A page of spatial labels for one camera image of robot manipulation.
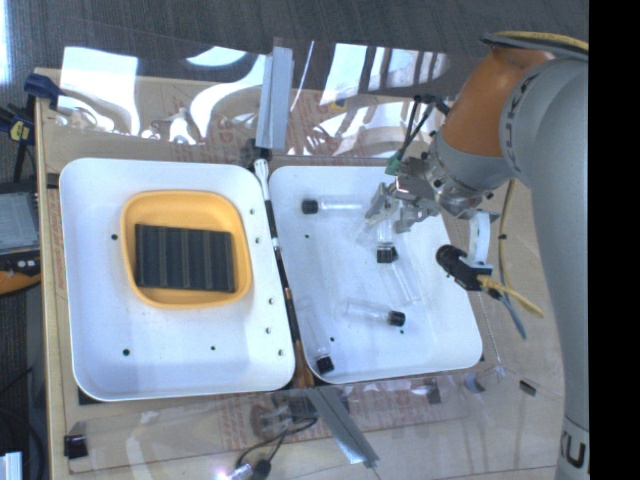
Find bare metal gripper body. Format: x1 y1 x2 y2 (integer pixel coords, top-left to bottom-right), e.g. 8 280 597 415
388 156 485 220

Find clear plastic bottle, black cap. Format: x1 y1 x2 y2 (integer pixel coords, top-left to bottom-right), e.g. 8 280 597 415
301 195 366 216
344 297 407 328
375 219 400 264
297 295 336 375

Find thin black and white rod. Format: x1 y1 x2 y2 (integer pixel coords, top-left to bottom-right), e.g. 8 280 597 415
253 157 315 388

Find white plastic tray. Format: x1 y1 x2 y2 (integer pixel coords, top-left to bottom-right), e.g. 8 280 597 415
58 157 297 402
268 165 484 385

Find yellow plastic bowl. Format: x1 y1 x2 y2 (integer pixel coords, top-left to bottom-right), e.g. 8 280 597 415
119 190 253 310

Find black ribbed rack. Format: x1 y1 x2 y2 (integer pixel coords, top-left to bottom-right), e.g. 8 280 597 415
133 223 237 294

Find brown cardboard board, red print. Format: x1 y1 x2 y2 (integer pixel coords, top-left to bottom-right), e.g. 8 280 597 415
37 70 566 475

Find black cylinder on white bracket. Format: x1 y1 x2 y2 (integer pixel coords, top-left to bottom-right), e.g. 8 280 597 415
435 210 501 292

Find black block with thin wires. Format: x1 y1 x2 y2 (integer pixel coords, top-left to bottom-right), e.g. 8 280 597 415
285 391 319 422
240 138 274 168

